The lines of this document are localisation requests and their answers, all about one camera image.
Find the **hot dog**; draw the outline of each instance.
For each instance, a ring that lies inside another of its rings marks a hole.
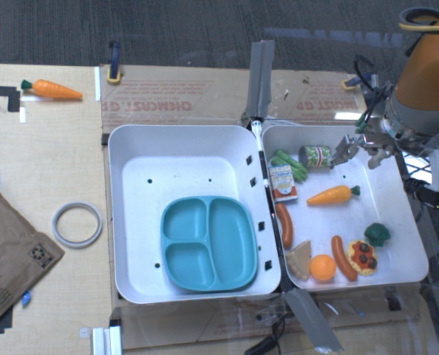
[[[343,240],[339,235],[331,238],[331,249],[335,258],[336,264],[349,281],[355,281],[358,278],[358,272],[351,266],[346,258],[343,248]]]
[[[292,219],[288,214],[288,210],[283,203],[276,204],[276,212],[282,224],[282,243],[284,247],[288,249],[292,246],[293,226]]]

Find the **orange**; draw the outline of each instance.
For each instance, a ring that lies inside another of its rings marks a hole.
[[[316,255],[310,261],[310,273],[315,279],[329,280],[336,273],[336,262],[330,255]]]

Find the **brown paper bag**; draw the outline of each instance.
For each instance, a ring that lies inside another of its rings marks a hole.
[[[0,316],[63,255],[0,194]]]

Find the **teal compartment tray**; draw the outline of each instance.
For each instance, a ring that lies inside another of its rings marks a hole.
[[[192,291],[228,291],[257,271],[256,237],[246,208],[229,197],[186,197],[161,220],[162,256],[169,278]]]

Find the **white ring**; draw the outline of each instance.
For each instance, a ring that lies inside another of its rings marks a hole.
[[[96,228],[96,232],[87,240],[82,240],[81,242],[73,242],[71,240],[66,240],[61,234],[58,232],[57,223],[60,216],[69,209],[73,208],[83,208],[94,214],[96,219],[98,220],[98,227]],[[52,219],[52,231],[55,235],[55,238],[58,242],[62,243],[67,247],[71,247],[72,249],[82,249],[83,247],[87,247],[91,245],[95,240],[100,236],[101,229],[103,228],[103,218],[101,218],[101,213],[90,203],[85,201],[73,201],[71,203],[67,203],[63,205],[59,210],[54,214]]]

